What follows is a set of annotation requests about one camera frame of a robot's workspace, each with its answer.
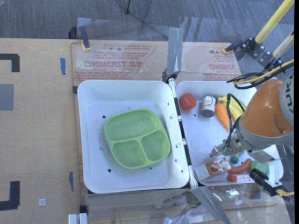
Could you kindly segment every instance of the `red tomato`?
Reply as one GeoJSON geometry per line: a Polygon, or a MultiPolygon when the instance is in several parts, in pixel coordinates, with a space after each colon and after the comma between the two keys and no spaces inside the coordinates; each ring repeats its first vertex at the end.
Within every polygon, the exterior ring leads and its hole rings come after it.
{"type": "Polygon", "coordinates": [[[196,106],[197,101],[193,95],[185,94],[181,97],[179,102],[184,110],[190,110],[196,106]]]}

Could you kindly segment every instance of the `white tray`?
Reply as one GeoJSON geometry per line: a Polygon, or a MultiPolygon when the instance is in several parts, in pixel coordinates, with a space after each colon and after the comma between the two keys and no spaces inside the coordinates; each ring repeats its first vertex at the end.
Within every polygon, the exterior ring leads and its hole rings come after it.
{"type": "Polygon", "coordinates": [[[175,103],[170,87],[160,81],[87,80],[78,87],[83,154],[83,177],[93,193],[181,188],[189,171],[175,103]],[[161,119],[171,142],[163,161],[140,169],[116,163],[104,136],[107,118],[117,113],[148,108],[161,119]]]}
{"type": "MultiPolygon", "coordinates": [[[[180,109],[193,168],[213,160],[209,156],[213,146],[221,144],[228,136],[228,131],[223,127],[216,116],[211,118],[201,116],[199,109],[203,97],[219,97],[232,93],[242,103],[247,105],[255,92],[255,88],[239,90],[235,88],[232,83],[226,83],[223,81],[182,81],[178,83],[176,87],[178,100],[186,93],[192,94],[197,100],[196,107],[191,110],[186,111],[182,108],[180,109]]],[[[275,145],[270,146],[264,151],[272,155],[275,159],[279,159],[279,154],[275,145]]],[[[239,161],[245,161],[247,158],[249,158],[249,156],[245,152],[240,156],[239,161]]],[[[280,177],[282,177],[283,166],[281,161],[279,161],[277,168],[279,169],[277,171],[280,173],[280,177]]],[[[235,183],[227,181],[227,173],[215,175],[199,181],[206,186],[228,185],[235,183]]]]}

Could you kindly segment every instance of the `gray square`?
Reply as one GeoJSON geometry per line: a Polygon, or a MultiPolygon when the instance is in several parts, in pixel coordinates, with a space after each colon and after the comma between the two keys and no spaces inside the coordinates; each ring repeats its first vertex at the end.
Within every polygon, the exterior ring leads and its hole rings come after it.
{"type": "Polygon", "coordinates": [[[0,111],[14,110],[14,85],[0,84],[0,111]]]}

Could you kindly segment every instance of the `sausage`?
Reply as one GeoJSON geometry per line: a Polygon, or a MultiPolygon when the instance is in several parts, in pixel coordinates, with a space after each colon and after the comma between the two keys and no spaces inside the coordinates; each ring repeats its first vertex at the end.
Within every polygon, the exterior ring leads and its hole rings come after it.
{"type": "Polygon", "coordinates": [[[240,173],[246,171],[247,169],[249,169],[251,163],[252,163],[252,160],[251,159],[247,159],[241,166],[231,168],[228,171],[228,173],[229,174],[240,174],[240,173]]]}

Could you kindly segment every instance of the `can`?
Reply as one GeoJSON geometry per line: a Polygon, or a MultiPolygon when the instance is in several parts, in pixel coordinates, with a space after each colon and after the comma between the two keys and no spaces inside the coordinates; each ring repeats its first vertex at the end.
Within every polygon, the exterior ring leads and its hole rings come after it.
{"type": "Polygon", "coordinates": [[[216,98],[205,96],[201,102],[200,114],[204,117],[212,117],[215,114],[216,98]]]}

